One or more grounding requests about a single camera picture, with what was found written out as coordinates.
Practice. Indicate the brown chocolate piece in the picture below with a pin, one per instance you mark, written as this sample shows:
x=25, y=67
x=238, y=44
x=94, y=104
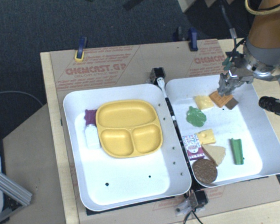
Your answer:
x=231, y=103

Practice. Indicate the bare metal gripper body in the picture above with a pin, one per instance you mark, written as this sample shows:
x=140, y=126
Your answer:
x=246, y=73

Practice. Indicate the thin black and white rod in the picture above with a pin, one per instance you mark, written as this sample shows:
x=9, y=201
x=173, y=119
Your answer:
x=170, y=110

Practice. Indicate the green celery stick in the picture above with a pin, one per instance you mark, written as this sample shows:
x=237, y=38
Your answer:
x=236, y=151

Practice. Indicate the round brown biscuit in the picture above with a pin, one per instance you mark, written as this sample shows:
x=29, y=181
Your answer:
x=205, y=171

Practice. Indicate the orange biscuit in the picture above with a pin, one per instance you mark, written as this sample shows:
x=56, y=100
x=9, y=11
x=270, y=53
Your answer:
x=219, y=100

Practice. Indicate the yellow divided plate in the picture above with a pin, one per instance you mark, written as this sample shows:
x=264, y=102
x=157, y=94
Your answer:
x=128, y=127

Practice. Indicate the brown cardboard board red print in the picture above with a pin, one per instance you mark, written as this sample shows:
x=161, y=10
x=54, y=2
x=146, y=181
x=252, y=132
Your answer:
x=125, y=65

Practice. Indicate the white bottle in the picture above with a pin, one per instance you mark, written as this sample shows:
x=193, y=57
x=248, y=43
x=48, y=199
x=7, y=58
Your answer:
x=91, y=136

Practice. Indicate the purple grapes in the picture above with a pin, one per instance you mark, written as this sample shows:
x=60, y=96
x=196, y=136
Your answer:
x=90, y=115

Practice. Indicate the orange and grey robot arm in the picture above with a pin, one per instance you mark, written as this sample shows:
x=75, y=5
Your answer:
x=267, y=26

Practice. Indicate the yellow cheese slice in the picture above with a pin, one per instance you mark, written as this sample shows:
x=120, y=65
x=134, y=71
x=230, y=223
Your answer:
x=206, y=136
x=203, y=102

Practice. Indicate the green lettuce leaf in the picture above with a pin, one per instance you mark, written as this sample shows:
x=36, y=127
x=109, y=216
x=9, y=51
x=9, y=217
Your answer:
x=195, y=116

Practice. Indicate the tan triangular bread slice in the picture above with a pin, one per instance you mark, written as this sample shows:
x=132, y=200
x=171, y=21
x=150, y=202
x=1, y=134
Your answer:
x=215, y=153

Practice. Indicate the black cylinder on white bracket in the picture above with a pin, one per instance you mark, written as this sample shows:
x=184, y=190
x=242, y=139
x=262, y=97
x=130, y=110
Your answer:
x=273, y=105

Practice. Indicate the red and white carton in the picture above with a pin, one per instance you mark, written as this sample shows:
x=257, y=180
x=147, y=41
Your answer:
x=192, y=145

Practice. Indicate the white plastic tray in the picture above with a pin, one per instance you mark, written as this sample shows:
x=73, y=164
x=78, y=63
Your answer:
x=127, y=177
x=251, y=132

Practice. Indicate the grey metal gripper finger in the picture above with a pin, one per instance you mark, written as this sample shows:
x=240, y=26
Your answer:
x=222, y=85
x=232, y=86

